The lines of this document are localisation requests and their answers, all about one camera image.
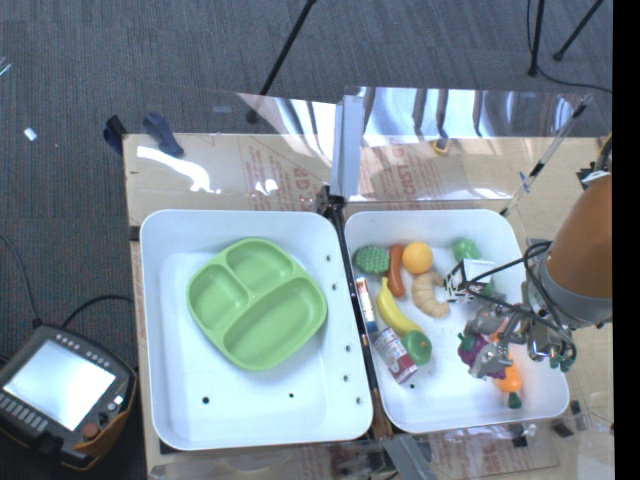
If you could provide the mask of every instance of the orange fruit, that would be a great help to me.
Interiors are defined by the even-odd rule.
[[[412,274],[424,274],[433,264],[433,251],[424,242],[411,242],[402,252],[402,266]]]

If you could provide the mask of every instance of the yellow banana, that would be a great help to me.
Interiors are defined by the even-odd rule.
[[[378,311],[385,323],[391,327],[394,332],[402,337],[409,331],[424,331],[413,320],[408,318],[398,307],[391,290],[389,290],[389,279],[382,278],[380,292],[376,298],[378,303]]]

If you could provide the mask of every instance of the brown cylinder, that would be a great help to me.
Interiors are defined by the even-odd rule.
[[[550,277],[586,297],[613,298],[612,175],[594,180],[563,222],[546,257]]]

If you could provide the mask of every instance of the dark gray floor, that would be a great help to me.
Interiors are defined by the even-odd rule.
[[[546,0],[542,72],[531,77],[529,0],[318,0],[269,94],[337,103],[353,85],[588,92],[593,102],[572,134],[603,136],[612,129],[613,0],[561,62],[552,59],[595,1]],[[0,57],[12,64],[0,77],[0,233],[20,255],[45,322],[60,324],[98,295],[132,296],[122,159],[102,138],[106,120],[117,114],[128,131],[142,131],[144,115],[161,110],[174,131],[211,131],[201,95],[258,93],[305,3],[0,0]],[[71,328],[137,364],[131,305],[90,308]],[[31,319],[2,243],[1,353],[19,348]],[[144,475],[138,408],[88,476],[0,435],[3,479]]]

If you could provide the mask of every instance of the green divided plate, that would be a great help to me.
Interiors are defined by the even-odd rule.
[[[284,361],[327,316],[318,284],[263,238],[235,242],[202,266],[187,286],[187,307],[218,349],[247,370]]]

